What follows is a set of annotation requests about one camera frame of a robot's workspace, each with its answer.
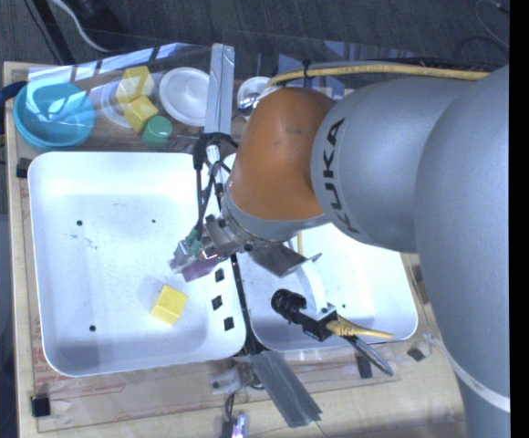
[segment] white shoe sole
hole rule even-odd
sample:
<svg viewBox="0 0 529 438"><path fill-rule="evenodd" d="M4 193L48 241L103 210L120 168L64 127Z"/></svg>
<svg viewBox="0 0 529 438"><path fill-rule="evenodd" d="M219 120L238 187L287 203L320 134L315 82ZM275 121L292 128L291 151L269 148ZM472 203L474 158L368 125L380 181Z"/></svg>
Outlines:
<svg viewBox="0 0 529 438"><path fill-rule="evenodd" d="M84 39L84 41L91 47L95 48L96 50L100 51L100 52L106 52L106 53L110 53L110 52L113 52L113 50L108 50L107 48L104 48L104 47L101 47L99 46L96 42L94 42L92 39L90 39L87 34L84 32L84 30L82 29L82 26L80 25L80 23L78 22L78 19L76 18L76 16L74 15L74 12L72 12L72 10L64 3L63 0L51 0L52 2L54 2L54 4L56 4L57 6L59 6L60 8L62 8L66 13L68 13L70 16L72 16L72 19L74 20L74 23L76 24L76 28L78 29L78 32L80 33L80 36Z"/></svg>

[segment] blue bowl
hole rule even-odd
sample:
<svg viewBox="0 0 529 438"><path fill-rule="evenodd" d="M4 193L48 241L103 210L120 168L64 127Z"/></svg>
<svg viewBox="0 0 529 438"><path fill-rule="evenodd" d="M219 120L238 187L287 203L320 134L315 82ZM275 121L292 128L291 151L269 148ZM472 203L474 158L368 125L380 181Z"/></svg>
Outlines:
<svg viewBox="0 0 529 438"><path fill-rule="evenodd" d="M41 151L72 149L88 139L95 112L86 91L59 79L27 83L16 95L17 131Z"/></svg>

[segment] table surface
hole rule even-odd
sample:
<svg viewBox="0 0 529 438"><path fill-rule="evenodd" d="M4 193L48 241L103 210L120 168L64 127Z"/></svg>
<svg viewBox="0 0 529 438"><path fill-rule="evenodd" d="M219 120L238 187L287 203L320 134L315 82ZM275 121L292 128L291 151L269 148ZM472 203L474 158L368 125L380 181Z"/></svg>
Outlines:
<svg viewBox="0 0 529 438"><path fill-rule="evenodd" d="M4 86L23 79L36 67L5 62ZM19 436L43 433L100 437L220 436L225 395L214 395L207 386L207 377L222 367L218 362L87 381L59 378L48 367L39 346L39 319L34 316L36 276L26 179L16 176L19 160L32 159L38 152L19 137L12 100L5 105L5 137ZM130 146L124 143L121 148L128 150ZM379 433L388 437L405 436L403 430L408 430L409 436L463 437L462 399L444 354L433 348L431 355L420 362L407 355L424 334L438 337L439 332L430 304L420 302L412 284L412 268L419 263L417 257L401 257L409 274L419 325L410 339L384 345L395 367L395 376L363 381L352 369L353 356L344 357L343 350L325 352L306 365L289 358L287 361L322 410L321 421L289 428L265 391L249 391L237 395L234 414L243 412L248 416L250 436L337 437ZM48 417L35 418L31 397L40 392L48 394L52 411ZM141 406L151 394L157 395L159 401L150 401L147 408Z"/></svg>

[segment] yellow sponge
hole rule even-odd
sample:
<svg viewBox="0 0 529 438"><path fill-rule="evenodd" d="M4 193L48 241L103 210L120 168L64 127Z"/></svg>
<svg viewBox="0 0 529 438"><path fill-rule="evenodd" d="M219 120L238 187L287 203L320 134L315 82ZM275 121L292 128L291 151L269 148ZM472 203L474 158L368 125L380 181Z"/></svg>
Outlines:
<svg viewBox="0 0 529 438"><path fill-rule="evenodd" d="M123 117L136 132L143 131L147 120L159 111L147 96L141 96L129 103Z"/></svg>
<svg viewBox="0 0 529 438"><path fill-rule="evenodd" d="M141 96L149 96L154 86L155 82L147 67L127 68L117 86L117 102L124 105Z"/></svg>
<svg viewBox="0 0 529 438"><path fill-rule="evenodd" d="M180 318L187 299L188 296L183 292L170 286L163 286L151 314L172 325Z"/></svg>

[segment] shoe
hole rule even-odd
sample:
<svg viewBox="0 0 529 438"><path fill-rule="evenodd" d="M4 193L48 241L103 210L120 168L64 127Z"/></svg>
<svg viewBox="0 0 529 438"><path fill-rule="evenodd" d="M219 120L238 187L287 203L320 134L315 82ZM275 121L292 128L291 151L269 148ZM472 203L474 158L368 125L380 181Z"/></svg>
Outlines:
<svg viewBox="0 0 529 438"><path fill-rule="evenodd" d="M78 32L100 52L117 52L125 47L122 24L103 0L51 0L74 19Z"/></svg>

